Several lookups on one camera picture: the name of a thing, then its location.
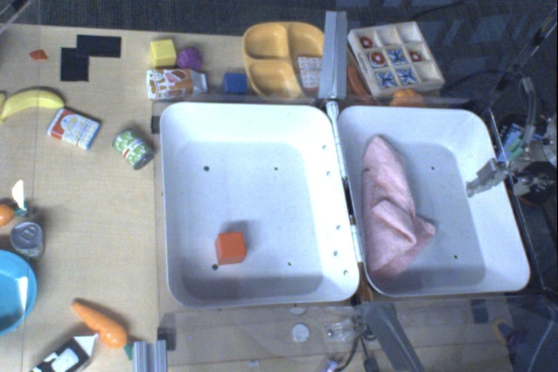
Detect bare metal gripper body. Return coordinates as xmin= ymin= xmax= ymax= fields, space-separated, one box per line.
xmin=504 ymin=159 xmax=557 ymax=200

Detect white plastic tray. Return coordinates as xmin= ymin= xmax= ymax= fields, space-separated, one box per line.
xmin=159 ymin=101 xmax=361 ymax=310
xmin=337 ymin=105 xmax=532 ymax=299

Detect pink cloth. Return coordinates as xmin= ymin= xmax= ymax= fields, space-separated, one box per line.
xmin=360 ymin=134 xmax=438 ymax=281

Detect orange bread roll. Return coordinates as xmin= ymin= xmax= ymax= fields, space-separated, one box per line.
xmin=389 ymin=88 xmax=426 ymax=108

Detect wooden grid game box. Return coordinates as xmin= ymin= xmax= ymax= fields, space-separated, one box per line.
xmin=346 ymin=20 xmax=446 ymax=98

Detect white packet with red print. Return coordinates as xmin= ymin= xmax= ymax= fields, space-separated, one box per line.
xmin=296 ymin=54 xmax=324 ymax=95

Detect white round disc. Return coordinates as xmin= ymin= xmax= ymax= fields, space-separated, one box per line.
xmin=291 ymin=322 xmax=311 ymax=343

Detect orange divided plate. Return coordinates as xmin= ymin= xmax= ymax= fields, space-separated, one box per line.
xmin=242 ymin=21 xmax=326 ymax=99

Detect orange cube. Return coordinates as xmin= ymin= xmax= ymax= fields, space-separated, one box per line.
xmin=214 ymin=230 xmax=248 ymax=267

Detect blue cube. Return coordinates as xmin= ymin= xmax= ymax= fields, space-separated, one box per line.
xmin=222 ymin=71 xmax=249 ymax=95

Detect purple grapes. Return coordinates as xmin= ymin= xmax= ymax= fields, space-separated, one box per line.
xmin=175 ymin=46 xmax=203 ymax=71

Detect white and orange carton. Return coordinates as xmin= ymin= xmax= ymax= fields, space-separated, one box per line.
xmin=145 ymin=68 xmax=208 ymax=101

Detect yellow cube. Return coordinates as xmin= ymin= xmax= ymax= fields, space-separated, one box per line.
xmin=148 ymin=38 xmax=178 ymax=68

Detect green can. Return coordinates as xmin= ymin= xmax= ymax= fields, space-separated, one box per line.
xmin=112 ymin=127 xmax=155 ymax=171

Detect large orange carrot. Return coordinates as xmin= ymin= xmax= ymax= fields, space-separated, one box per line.
xmin=71 ymin=299 xmax=134 ymax=359

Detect red white blue packet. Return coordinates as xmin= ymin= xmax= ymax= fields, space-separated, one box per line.
xmin=46 ymin=107 xmax=103 ymax=152

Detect black and white carton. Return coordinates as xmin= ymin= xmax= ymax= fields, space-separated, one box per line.
xmin=29 ymin=332 xmax=99 ymax=372

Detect yellow banana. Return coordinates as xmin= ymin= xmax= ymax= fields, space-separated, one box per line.
xmin=0 ymin=87 xmax=66 ymax=124

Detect silver can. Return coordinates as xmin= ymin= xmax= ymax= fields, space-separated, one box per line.
xmin=9 ymin=221 xmax=45 ymax=260

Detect small orange carrot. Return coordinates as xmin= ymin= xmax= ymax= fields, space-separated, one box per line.
xmin=0 ymin=202 xmax=28 ymax=228

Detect blue bowl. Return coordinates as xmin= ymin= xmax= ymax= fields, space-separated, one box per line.
xmin=0 ymin=248 xmax=38 ymax=337

